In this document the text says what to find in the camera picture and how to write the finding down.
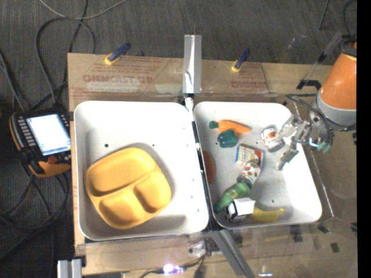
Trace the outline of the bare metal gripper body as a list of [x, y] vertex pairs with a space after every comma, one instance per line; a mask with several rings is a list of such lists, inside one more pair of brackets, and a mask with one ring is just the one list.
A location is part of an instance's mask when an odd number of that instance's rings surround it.
[[291, 135], [292, 145], [301, 144], [311, 149], [331, 150], [333, 131], [320, 114], [310, 111], [308, 119], [293, 115], [290, 125], [294, 128]]

